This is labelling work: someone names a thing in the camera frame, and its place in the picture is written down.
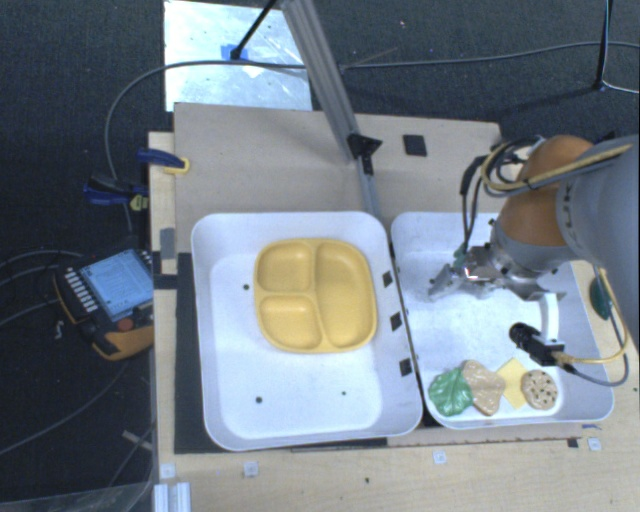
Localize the black cylinder on white bracket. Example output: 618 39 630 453
508 291 569 369

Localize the dark green oval object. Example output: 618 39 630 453
588 278 613 322

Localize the brown chocolate chip biscuit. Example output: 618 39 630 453
519 369 560 412

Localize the yellow divided plate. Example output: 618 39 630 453
252 237 379 356

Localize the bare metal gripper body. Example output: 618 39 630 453
460 243 546 302

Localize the tan bread piece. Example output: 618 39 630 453
460 359 507 418

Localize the white plastic tray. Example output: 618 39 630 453
389 211 616 432
190 210 425 453

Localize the thin black rod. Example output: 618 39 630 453
387 234 426 427

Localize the yellow cheese slice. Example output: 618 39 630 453
494 356 532 411

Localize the green lettuce leaf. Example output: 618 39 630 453
427 366 476 418

